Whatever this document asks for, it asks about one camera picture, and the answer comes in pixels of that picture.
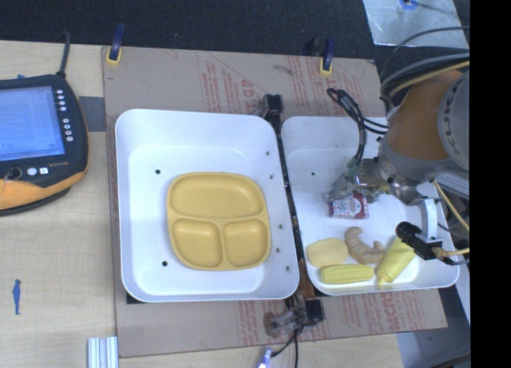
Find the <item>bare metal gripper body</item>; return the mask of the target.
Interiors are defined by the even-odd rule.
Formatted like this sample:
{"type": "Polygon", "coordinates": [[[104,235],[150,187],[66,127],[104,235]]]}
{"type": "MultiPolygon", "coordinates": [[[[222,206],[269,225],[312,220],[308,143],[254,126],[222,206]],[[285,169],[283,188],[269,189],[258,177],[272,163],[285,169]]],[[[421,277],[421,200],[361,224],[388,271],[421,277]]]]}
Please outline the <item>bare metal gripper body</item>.
{"type": "Polygon", "coordinates": [[[360,188],[367,186],[388,186],[388,195],[396,197],[402,203],[412,203],[419,198],[418,184],[399,175],[386,158],[362,159],[352,179],[356,192],[361,193],[360,188]]]}

